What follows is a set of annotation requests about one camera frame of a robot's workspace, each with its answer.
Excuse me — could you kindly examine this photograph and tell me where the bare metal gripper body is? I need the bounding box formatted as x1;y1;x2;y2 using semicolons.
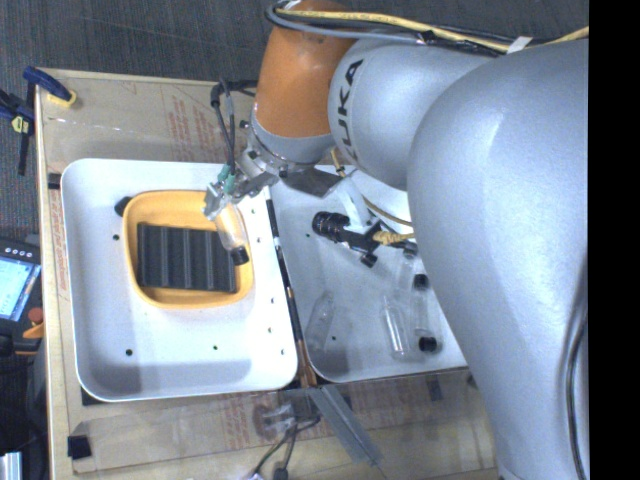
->
223;143;290;205

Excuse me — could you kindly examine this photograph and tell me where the clear bottle with black cap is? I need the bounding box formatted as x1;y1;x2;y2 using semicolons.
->
411;287;445;355
396;250;432;300
214;201;251;268

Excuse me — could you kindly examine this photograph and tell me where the black ribbed block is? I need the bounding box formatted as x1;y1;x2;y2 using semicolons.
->
136;221;238;294

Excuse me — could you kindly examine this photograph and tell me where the orange rounded dish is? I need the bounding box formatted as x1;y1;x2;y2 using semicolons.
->
121;189;256;311

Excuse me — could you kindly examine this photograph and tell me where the brown cardboard board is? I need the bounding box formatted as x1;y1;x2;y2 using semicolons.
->
33;67;501;480

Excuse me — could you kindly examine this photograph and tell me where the white plastic tray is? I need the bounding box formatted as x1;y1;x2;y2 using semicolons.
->
59;157;300;404
267;164;472;385

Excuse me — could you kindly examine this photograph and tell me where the clear plastic bottle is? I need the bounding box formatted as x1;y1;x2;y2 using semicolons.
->
381;294;412;361

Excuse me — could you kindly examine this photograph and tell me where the black cylinder on white bracket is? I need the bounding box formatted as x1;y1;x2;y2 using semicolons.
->
311;176;382;270

